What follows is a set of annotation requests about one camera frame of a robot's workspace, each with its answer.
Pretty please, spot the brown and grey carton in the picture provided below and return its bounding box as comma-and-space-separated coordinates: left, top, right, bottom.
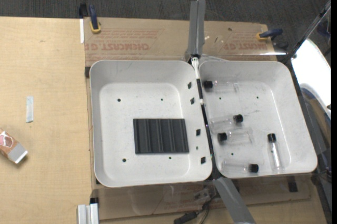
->
0, 128, 28, 164

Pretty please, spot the black ribbed rectangular mat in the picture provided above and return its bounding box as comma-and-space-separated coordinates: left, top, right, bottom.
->
132, 118, 190, 154

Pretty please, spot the thin black and white rod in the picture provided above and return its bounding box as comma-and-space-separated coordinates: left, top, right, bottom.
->
191, 57, 214, 165

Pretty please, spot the brown cardboard board red print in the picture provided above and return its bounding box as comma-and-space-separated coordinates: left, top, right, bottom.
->
83, 16, 312, 221

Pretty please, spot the clear vial with black cap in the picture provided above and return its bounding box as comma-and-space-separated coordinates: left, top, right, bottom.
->
267, 133, 284, 171
217, 128, 254, 144
221, 159, 260, 174
209, 114, 244, 131
203, 80, 241, 94

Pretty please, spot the white plastic tray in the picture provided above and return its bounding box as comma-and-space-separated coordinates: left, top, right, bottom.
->
89, 60, 213, 188
197, 60, 319, 179

